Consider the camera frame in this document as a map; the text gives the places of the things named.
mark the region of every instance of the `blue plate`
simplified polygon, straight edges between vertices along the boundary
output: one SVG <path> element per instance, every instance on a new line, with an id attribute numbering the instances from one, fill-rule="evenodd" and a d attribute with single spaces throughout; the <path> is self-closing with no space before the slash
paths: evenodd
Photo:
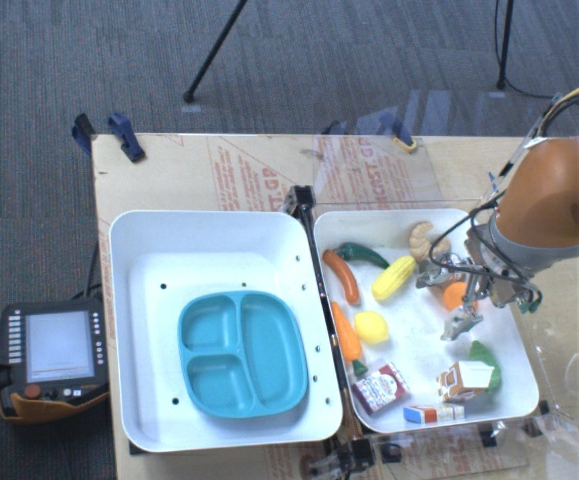
<path id="1" fill-rule="evenodd" d="M 270 293 L 204 295 L 178 319 L 182 373 L 193 403 L 212 416 L 251 418 L 288 411 L 307 391 L 295 317 Z"/>

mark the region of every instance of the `yellow lemon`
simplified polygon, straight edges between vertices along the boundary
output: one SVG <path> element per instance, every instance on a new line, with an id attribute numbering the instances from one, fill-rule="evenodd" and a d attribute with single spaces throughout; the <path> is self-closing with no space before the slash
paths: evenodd
<path id="1" fill-rule="evenodd" d="M 360 311 L 353 318 L 358 337 L 366 343 L 380 343 L 389 338 L 387 321 L 375 311 Z"/>

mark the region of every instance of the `button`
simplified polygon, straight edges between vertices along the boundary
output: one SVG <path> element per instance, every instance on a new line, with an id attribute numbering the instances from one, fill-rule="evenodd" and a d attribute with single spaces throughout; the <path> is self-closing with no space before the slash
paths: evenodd
<path id="1" fill-rule="evenodd" d="M 42 394 L 42 388 L 38 384 L 27 384 L 25 386 L 25 398 L 29 400 L 38 400 Z"/>

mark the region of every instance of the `table surface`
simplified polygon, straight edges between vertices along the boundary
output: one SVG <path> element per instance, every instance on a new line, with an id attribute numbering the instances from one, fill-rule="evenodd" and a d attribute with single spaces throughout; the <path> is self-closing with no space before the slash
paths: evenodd
<path id="1" fill-rule="evenodd" d="M 447 205 L 469 210 L 488 189 L 489 173 L 497 174 L 522 141 L 416 137 L 417 149 L 407 153 L 385 136 L 170 133 L 137 138 L 146 155 L 135 163 L 122 152 L 118 137 L 92 140 L 119 480 L 303 480 L 306 465 L 324 456 L 321 443 L 130 453 L 120 413 L 109 258 L 109 229 L 119 215 L 135 209 L 277 211 L 294 185 L 314 187 L 318 211 Z M 495 447 L 483 447 L 473 425 L 389 437 L 400 446 L 401 460 L 377 460 L 354 478 L 579 478 L 579 258 L 554 265 L 534 282 L 544 295 L 540 310 L 516 311 L 514 317 L 549 413 L 498 422 Z"/>

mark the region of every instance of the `gray floor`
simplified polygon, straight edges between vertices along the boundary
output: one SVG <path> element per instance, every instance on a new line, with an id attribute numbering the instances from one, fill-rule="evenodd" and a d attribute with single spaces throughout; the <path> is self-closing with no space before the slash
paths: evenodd
<path id="1" fill-rule="evenodd" d="M 389 111 L 413 135 L 495 140 L 579 87 L 579 0 L 515 0 L 504 90 L 507 0 L 249 0 L 185 103 L 237 2 L 0 0 L 0 312 L 85 283 L 96 224 L 80 113 L 105 133 L 120 111 L 136 132 L 311 134 L 375 133 Z M 551 132 L 578 135 L 579 107 Z M 0 419 L 0 480 L 18 478 L 115 478 L 108 405 L 53 425 Z"/>

